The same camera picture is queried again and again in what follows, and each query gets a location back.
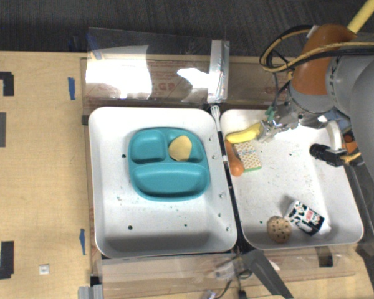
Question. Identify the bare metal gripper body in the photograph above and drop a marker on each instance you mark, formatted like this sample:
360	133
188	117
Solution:
285	117

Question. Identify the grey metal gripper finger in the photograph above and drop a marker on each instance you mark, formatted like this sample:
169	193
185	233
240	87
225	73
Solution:
263	135
275	129

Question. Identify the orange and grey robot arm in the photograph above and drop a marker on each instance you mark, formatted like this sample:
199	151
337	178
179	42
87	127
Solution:
355	86

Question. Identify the yellow banana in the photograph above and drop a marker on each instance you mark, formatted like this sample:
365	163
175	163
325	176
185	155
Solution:
241	135

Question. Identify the white and green patterned packet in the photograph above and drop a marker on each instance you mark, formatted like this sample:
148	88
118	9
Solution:
247	156

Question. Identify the orange carrot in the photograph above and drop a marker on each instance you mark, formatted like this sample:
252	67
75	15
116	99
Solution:
237	168

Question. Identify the white plastic tray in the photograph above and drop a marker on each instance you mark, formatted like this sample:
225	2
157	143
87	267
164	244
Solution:
162	223
286	182

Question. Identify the tan round biscuit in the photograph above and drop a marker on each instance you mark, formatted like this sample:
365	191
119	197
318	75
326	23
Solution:
180	148

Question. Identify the white carton, black red print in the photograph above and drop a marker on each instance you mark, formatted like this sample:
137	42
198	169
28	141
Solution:
305	218

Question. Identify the brown chocolate chip cookie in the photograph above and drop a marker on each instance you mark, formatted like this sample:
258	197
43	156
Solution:
279	229

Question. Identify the blue divided plate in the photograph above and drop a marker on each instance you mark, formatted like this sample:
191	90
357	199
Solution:
168	179

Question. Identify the yellow foam pole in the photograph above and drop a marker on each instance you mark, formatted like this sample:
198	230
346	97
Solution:
364	9

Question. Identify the black cylinder on white bracket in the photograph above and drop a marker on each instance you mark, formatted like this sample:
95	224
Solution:
325	153

